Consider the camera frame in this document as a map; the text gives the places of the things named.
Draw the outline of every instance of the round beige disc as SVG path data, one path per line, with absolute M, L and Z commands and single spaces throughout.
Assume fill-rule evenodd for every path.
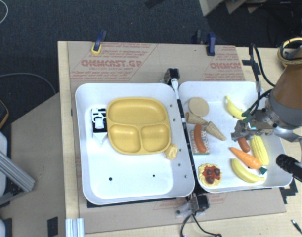
M 189 100 L 189 110 L 199 117 L 204 117 L 209 112 L 207 101 L 201 97 L 193 97 Z

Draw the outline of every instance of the banana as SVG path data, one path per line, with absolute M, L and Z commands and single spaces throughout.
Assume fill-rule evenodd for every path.
M 232 159 L 231 166 L 234 173 L 245 182 L 255 183 L 257 181 L 265 180 L 263 176 L 261 177 L 250 173 L 236 158 Z
M 230 100 L 229 96 L 225 96 L 225 97 L 226 97 L 226 107 L 228 112 L 230 112 L 232 116 L 234 116 L 235 118 L 243 120 L 244 119 L 244 117 L 242 117 L 243 111 L 234 105 L 234 103 Z

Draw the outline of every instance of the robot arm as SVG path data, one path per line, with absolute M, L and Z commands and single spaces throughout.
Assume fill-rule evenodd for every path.
M 298 52 L 292 59 L 284 58 L 283 50 L 294 42 L 301 44 Z M 236 141 L 242 137 L 250 139 L 253 135 L 274 133 L 289 142 L 299 142 L 302 150 L 302 136 L 293 131 L 302 127 L 302 38 L 283 43 L 278 58 L 286 67 L 274 88 L 260 97 L 266 97 L 265 107 L 245 114 L 246 118 L 237 122 L 231 137 Z M 276 163 L 302 182 L 302 159 L 298 162 L 287 155 L 279 155 Z

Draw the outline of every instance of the wooden table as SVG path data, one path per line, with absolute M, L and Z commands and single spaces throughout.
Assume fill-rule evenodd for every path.
M 249 60 L 248 49 L 245 47 L 236 48 L 239 59 Z M 260 56 L 267 77 L 276 82 L 283 69 L 277 59 L 277 50 L 272 48 L 260 48 Z M 68 43 L 58 42 L 59 58 L 59 79 L 60 79 L 60 100 L 62 115 L 62 140 L 63 140 L 63 158 L 64 158 L 64 183 L 65 183 L 65 203 L 67 219 L 77 219 L 80 217 L 78 207 L 78 192 L 75 166 L 75 151 L 73 137 L 73 122 L 71 117 L 71 89 L 69 80 L 69 59 Z M 254 81 L 252 70 L 249 67 L 242 66 L 246 81 Z M 260 77 L 264 90 L 270 89 L 262 77 Z M 302 135 L 302 128 L 297 130 Z M 289 143 L 283 141 L 285 151 L 288 155 L 297 160 L 301 159 L 301 149 L 298 143 Z M 302 183 L 296 180 L 298 193 L 295 196 L 288 197 L 286 213 L 270 214 L 253 217 L 234 218 L 226 220 L 214 220 L 202 222 L 206 231 L 221 233 L 223 237 L 248 236 L 248 237 L 290 237 L 301 236 L 292 225 L 294 219 L 302 229 Z M 179 236 L 180 224 L 161 227 L 141 228 L 133 230 L 113 231 L 108 233 L 87 234 L 88 237 L 154 237 Z M 196 226 L 195 223 L 188 223 L 184 228 L 184 233 L 189 236 L 205 236 L 205 234 Z

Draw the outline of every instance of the blue clamp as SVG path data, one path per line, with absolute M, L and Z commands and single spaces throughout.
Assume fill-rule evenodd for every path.
M 107 35 L 107 31 L 101 30 L 98 34 L 98 38 L 96 43 L 92 45 L 91 52 L 94 55 L 98 55 L 101 51 L 101 43 L 105 41 Z
M 215 43 L 216 43 L 216 36 L 213 32 L 207 34 L 207 55 L 214 56 L 215 55 Z

